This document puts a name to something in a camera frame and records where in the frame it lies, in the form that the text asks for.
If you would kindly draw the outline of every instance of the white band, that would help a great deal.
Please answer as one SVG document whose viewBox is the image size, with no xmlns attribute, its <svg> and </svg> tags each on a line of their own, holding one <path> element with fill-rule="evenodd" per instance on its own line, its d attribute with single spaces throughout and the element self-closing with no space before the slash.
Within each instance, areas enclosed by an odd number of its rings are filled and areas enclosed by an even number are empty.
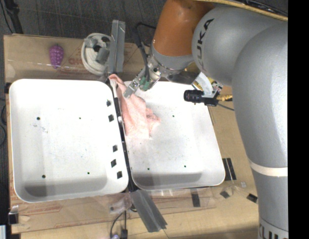
<svg viewBox="0 0 309 239">
<path fill-rule="evenodd" d="M 287 177 L 288 176 L 288 167 L 282 168 L 273 168 L 273 167 L 265 167 L 261 165 L 257 165 L 249 160 L 250 167 L 263 175 L 274 176 L 274 177 Z"/>
</svg>

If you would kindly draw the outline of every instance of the dark floor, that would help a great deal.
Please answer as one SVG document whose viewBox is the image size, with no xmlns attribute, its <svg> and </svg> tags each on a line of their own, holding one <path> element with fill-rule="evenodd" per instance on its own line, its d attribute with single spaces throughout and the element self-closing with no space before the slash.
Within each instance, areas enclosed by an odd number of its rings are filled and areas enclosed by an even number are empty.
<svg viewBox="0 0 309 239">
<path fill-rule="evenodd" d="M 288 12 L 288 0 L 256 0 Z M 15 0 L 24 34 L 84 38 L 92 32 L 109 34 L 111 22 L 126 22 L 126 41 L 132 42 L 131 27 L 139 21 L 156 25 L 164 0 Z M 153 32 L 142 29 L 145 41 Z M 11 34 L 0 6 L 0 114 L 4 102 L 3 35 Z M 0 143 L 5 126 L 0 117 Z M 8 172 L 6 141 L 0 146 L 0 224 L 6 223 Z"/>
</svg>

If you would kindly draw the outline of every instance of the purple grape toy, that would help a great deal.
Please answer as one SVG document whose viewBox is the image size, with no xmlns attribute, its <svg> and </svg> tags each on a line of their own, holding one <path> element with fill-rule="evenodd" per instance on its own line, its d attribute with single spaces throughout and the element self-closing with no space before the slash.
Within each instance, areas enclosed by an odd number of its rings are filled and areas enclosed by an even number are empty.
<svg viewBox="0 0 309 239">
<path fill-rule="evenodd" d="M 50 64 L 57 69 L 64 58 L 64 49 L 58 44 L 51 46 L 49 49 Z"/>
</svg>

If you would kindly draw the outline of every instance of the cardboard box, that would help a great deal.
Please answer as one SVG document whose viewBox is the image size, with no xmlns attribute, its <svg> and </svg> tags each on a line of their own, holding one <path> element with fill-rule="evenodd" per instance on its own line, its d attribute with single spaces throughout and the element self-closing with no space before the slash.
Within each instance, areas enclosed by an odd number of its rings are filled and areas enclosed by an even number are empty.
<svg viewBox="0 0 309 239">
<path fill-rule="evenodd" d="M 49 61 L 47 50 L 56 43 L 65 50 L 62 70 L 53 69 Z M 82 43 L 80 39 L 7 35 L 4 37 L 5 80 L 7 83 L 22 78 L 95 80 L 95 75 L 87 72 L 81 63 L 79 51 Z M 125 81 L 132 80 L 142 67 L 143 60 L 138 48 L 135 44 L 126 43 L 120 77 Z M 225 87 L 223 94 L 227 93 L 231 94 L 231 89 Z M 107 236 L 116 215 L 122 207 L 130 204 L 128 193 L 46 203 L 26 203 L 17 197 L 13 189 L 8 96 L 6 105 L 10 206 L 18 212 L 18 223 L 12 225 L 13 234 L 23 233 L 24 238 L 32 238 L 39 234 L 24 233 L 45 230 L 44 237 L 49 235 L 52 238 L 55 233 L 59 238 L 59 233 L 76 231 L 78 238 L 88 235 L 89 238 L 100 238 L 87 228 L 104 228 L 106 233 L 103 231 L 101 234 Z M 234 112 L 221 107 L 209 108 L 209 112 L 222 158 L 230 159 L 236 179 L 196 191 L 176 190 L 170 192 L 170 196 L 169 192 L 165 192 L 164 196 L 153 193 L 152 198 L 167 220 L 168 229 L 164 233 L 147 234 L 139 215 L 129 212 L 128 225 L 133 229 L 131 238 L 170 238 L 237 231 L 249 235 L 257 230 L 258 206 L 247 199 L 249 194 L 257 194 Z M 209 222 L 205 224 L 203 220 L 206 217 L 209 217 Z"/>
</svg>

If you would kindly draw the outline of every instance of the pink towel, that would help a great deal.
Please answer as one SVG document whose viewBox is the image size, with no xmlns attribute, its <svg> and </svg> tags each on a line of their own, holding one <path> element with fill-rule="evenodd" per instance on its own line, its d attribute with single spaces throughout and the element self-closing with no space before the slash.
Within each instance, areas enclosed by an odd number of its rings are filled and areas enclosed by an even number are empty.
<svg viewBox="0 0 309 239">
<path fill-rule="evenodd" d="M 146 107 L 145 101 L 132 94 L 126 99 L 122 93 L 127 89 L 126 85 L 116 74 L 109 76 L 118 84 L 118 99 L 120 102 L 124 130 L 126 136 L 135 138 L 149 138 L 155 125 L 160 124 L 161 119 L 155 116 L 150 108 Z"/>
</svg>

